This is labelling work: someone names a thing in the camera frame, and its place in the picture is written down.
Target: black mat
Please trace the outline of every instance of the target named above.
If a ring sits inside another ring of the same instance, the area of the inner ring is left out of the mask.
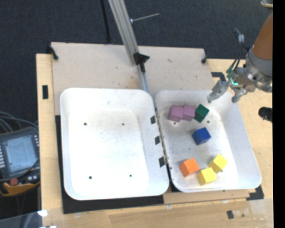
[[[68,214],[68,213],[100,210],[100,209],[122,209],[130,207],[141,207],[141,206],[163,204],[162,195],[154,197],[88,200],[88,201],[79,201],[68,196],[63,185],[60,116],[56,116],[55,120],[56,120],[56,130],[57,130],[57,145],[58,145],[58,156],[59,156],[63,213]]]

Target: wooden board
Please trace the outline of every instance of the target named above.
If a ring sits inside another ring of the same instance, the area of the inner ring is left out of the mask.
[[[124,46],[51,43],[58,55],[53,60],[55,114],[60,114],[61,93],[71,87],[142,89],[137,66],[130,64]],[[139,47],[150,56],[145,64],[150,94],[165,89],[211,89],[210,69],[201,60],[201,48]]]
[[[273,227],[271,200],[212,203],[178,209],[110,215],[112,228],[268,228]]]
[[[243,201],[241,198],[249,195],[251,190],[238,190],[239,192],[227,193],[226,196],[221,196],[220,198],[216,198],[219,197],[219,195],[215,197],[213,196],[215,194],[211,193],[211,195],[202,194],[201,196],[197,196],[195,198],[192,197],[192,199],[182,200],[182,198],[179,197],[179,194],[173,195],[173,193],[171,194],[171,192],[167,192],[164,196],[167,206],[160,205],[133,209],[102,210],[64,215],[62,211],[62,198],[58,168],[52,56],[47,54],[37,54],[36,59],[38,83],[38,118],[40,129],[41,204],[42,208],[47,209],[50,214],[44,219],[44,225],[63,224],[63,227],[88,227],[90,226],[91,222],[93,222],[93,224],[97,225],[97,227],[119,227],[122,222],[125,222],[124,227],[127,227],[128,225],[132,224],[137,217],[140,217],[140,215],[142,215],[140,219],[147,218],[150,214],[145,214],[145,212],[154,213],[154,211],[160,211],[159,213],[156,213],[156,216],[159,217],[157,221],[155,219],[157,226],[161,227],[161,222],[165,221],[166,216],[171,216],[171,219],[177,220],[180,213],[183,213],[183,217],[186,219],[183,222],[181,222],[182,219],[179,220],[180,224],[178,227],[187,227],[186,225],[188,223],[186,220],[189,220],[188,222],[190,222],[192,214],[196,212],[194,209],[191,209],[192,206],[197,204],[205,205],[205,207],[203,207],[203,212],[206,215],[206,213],[214,212],[214,203],[204,203],[203,201],[220,199],[222,201],[218,201],[219,205],[224,204],[225,202],[227,202],[228,205],[233,205],[233,200],[224,200],[239,199]],[[222,72],[228,68],[230,62],[231,60],[209,59],[209,70],[212,72]],[[48,99],[43,99],[43,86],[47,86],[48,88]],[[268,212],[273,205],[272,123],[262,120],[258,116],[257,112],[262,106],[272,106],[272,94],[254,92],[244,96],[238,104],[263,177],[262,188],[265,194],[265,200],[259,200],[259,203],[262,203],[262,205],[266,207],[265,213],[267,217],[262,218],[262,224],[258,225],[256,221],[254,221],[254,224],[257,227],[270,227],[266,225],[268,225],[268,222],[271,224],[273,218],[271,211]],[[250,202],[251,201],[243,201],[243,208],[245,209],[245,205],[248,205],[249,207],[251,205]],[[258,213],[258,206],[254,203],[253,207],[254,212]],[[174,211],[176,208],[180,209],[179,213]],[[148,223],[143,223],[141,224],[141,227],[147,227]]]

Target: cable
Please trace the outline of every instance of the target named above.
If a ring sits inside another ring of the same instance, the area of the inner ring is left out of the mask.
[[[18,196],[15,196],[15,199],[16,199],[16,202],[17,202],[17,210],[18,210],[18,214],[17,215],[20,215],[21,207],[20,207],[20,201],[19,201]]]
[[[21,210],[20,210],[21,215],[23,214],[23,210],[24,210],[25,197],[26,197],[26,193],[23,194],[23,198],[22,198],[22,205],[21,205]]]
[[[19,121],[17,121],[17,119],[16,119],[13,115],[8,114],[8,113],[6,113],[6,112],[2,112],[2,111],[0,111],[0,114],[14,118],[14,119],[16,120],[16,123],[18,124],[18,127],[19,127],[20,129],[22,128],[21,123],[20,123]]]
[[[243,48],[245,50],[247,50],[247,48],[244,47],[244,35],[237,28],[234,28],[233,32],[234,32],[234,35],[238,39],[238,42],[239,42],[239,53],[238,53],[238,57],[234,59],[231,66],[226,71],[228,74],[230,74],[231,71],[235,72],[235,70],[237,69],[239,62],[240,62],[242,55],[243,55]]]
[[[13,129],[11,126],[4,120],[0,118],[0,127],[7,133],[7,132],[12,132]]]
[[[34,123],[30,122],[30,121],[27,121],[27,120],[23,120],[23,119],[19,119],[19,118],[12,118],[12,117],[6,117],[6,116],[3,116],[2,118],[9,119],[9,120],[16,120],[16,121],[19,121],[19,122],[27,123],[29,125],[32,125],[35,128],[38,128],[36,124],[34,124]]]
[[[101,9],[103,12],[103,17],[104,17],[104,22],[105,22],[104,25],[105,25],[105,30],[106,30],[106,42],[111,44],[112,39],[111,39],[111,35],[110,35],[108,18],[107,18],[106,11],[105,11],[104,0],[100,0],[100,5],[101,5]]]

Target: wooden table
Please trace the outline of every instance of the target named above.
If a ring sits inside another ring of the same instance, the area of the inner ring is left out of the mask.
[[[141,48],[142,51],[148,52],[157,49],[154,47]],[[42,209],[48,211],[48,216],[44,217],[44,226],[106,228],[155,226],[165,228],[192,226],[273,227],[272,123],[258,116],[258,110],[261,107],[272,107],[272,94],[261,91],[243,96],[238,105],[261,170],[261,187],[264,192],[264,199],[247,201],[246,198],[255,190],[205,192],[192,194],[188,197],[167,192],[164,194],[164,205],[63,214],[55,124],[53,59],[50,54],[37,54],[36,60],[41,205]],[[183,60],[184,64],[188,63],[187,58],[180,58],[179,60]],[[204,66],[211,72],[225,72],[232,61],[229,59],[208,59]],[[46,96],[43,95],[45,86],[48,89]]]

